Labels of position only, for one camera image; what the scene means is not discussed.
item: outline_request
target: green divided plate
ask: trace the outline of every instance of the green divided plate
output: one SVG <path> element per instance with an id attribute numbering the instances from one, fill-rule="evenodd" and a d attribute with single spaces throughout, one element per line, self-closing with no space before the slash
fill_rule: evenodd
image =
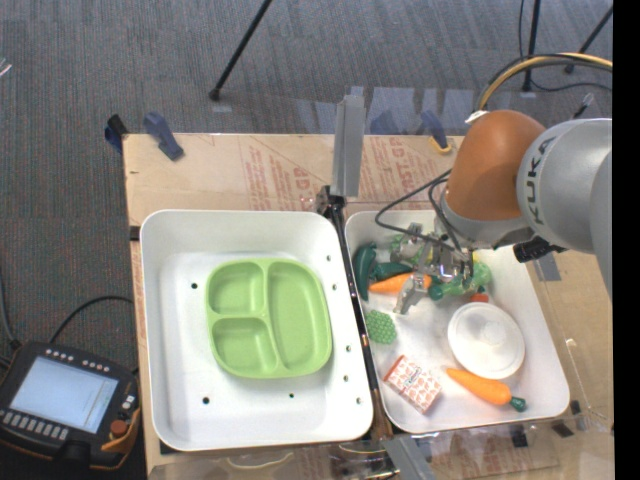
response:
<path id="1" fill-rule="evenodd" d="M 307 375 L 331 356 L 331 322 L 322 285 L 286 258 L 234 260 L 206 286 L 211 351 L 229 373 L 254 379 Z"/>

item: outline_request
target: button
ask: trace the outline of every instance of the button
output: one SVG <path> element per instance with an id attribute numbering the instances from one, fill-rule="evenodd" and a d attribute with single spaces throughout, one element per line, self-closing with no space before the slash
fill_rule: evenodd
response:
<path id="1" fill-rule="evenodd" d="M 111 430 L 111 435 L 113 436 L 113 438 L 118 439 L 119 437 L 122 437 L 127 433 L 127 430 L 129 430 L 129 425 L 127 425 L 126 422 L 122 420 L 113 420 L 109 429 Z"/>

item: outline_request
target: small carton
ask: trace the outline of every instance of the small carton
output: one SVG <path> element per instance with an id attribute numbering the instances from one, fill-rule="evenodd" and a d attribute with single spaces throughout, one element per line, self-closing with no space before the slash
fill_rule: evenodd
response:
<path id="1" fill-rule="evenodd" d="M 383 381 L 424 414 L 442 390 L 440 383 L 403 354 L 396 359 Z"/>

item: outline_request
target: wooden table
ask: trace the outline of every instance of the wooden table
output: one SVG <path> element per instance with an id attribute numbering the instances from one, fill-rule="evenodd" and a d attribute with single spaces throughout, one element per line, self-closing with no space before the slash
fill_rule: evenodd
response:
<path id="1" fill-rule="evenodd" d="M 175 136 L 185 151 L 177 161 L 165 156 L 158 148 L 157 139 L 146 134 L 126 135 L 123 155 L 132 230 L 131 261 L 147 471 L 152 475 L 157 468 L 162 470 L 162 478 L 196 479 L 205 478 L 199 476 L 202 461 L 214 461 L 220 473 L 225 467 L 229 468 L 229 462 L 220 463 L 215 453 L 203 457 L 202 454 L 161 451 L 162 444 L 148 409 L 150 379 L 143 272 L 137 241 L 139 227 L 148 215 L 167 208 L 312 210 L 321 188 L 331 184 L 333 136 Z M 428 137 L 365 136 L 360 192 L 358 198 L 349 198 L 347 213 L 379 209 L 381 204 L 395 200 L 451 167 L 462 138 L 450 140 L 452 151 L 442 154 L 433 148 Z M 424 209 L 426 194 L 417 199 L 419 202 L 405 203 L 398 208 Z M 528 268 L 555 340 L 571 397 L 578 401 L 582 412 L 573 415 L 568 410 L 562 421 L 531 425 L 527 429 L 529 446 L 524 450 L 511 449 L 512 440 L 504 445 L 503 439 L 494 440 L 493 450 L 473 450 L 479 442 L 478 432 L 452 431 L 450 436 L 445 436 L 442 450 L 437 449 L 437 442 L 432 446 L 435 453 L 431 467 L 438 478 L 475 478 L 509 471 L 512 472 L 509 478 L 527 479 L 600 480 L 614 476 L 610 431 L 614 409 L 612 305 L 595 257 L 574 251 L 554 253 L 528 264 Z M 283 459 L 278 465 L 277 474 L 282 474 L 282 478 L 291 478 L 292 474 L 304 479 L 331 478 L 326 447 L 302 448 L 290 453 L 287 460 Z M 276 474 L 278 461 L 267 462 Z"/>

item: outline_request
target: gray floor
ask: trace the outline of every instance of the gray floor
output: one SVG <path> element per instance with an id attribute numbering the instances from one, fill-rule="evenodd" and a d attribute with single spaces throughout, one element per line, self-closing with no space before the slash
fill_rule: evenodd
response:
<path id="1" fill-rule="evenodd" d="M 176 132 L 330 133 L 331 119 L 304 119 L 301 105 L 332 108 L 357 88 L 473 99 L 527 52 L 534 8 L 534 0 L 274 0 L 212 102 L 208 92 L 262 1 L 0 0 L 0 59 L 12 64 L 0 77 L 0 268 L 20 340 L 48 340 L 93 297 L 132 295 L 122 158 L 104 140 L 111 115 L 130 131 L 143 131 L 156 110 Z M 612 5 L 541 0 L 536 53 L 578 51 Z M 613 17 L 587 53 L 612 59 Z M 591 92 L 583 117 L 611 117 L 609 73 L 556 67 L 533 79 L 527 97 L 518 76 L 496 101 L 508 96 L 551 126 Z M 598 85 L 540 89 L 570 84 Z M 106 301 L 58 341 L 134 367 L 133 326 L 130 304 Z M 0 334 L 0 356 L 10 352 Z M 123 469 L 90 478 L 144 472 L 140 439 Z M 69 477 L 0 447 L 0 478 Z"/>

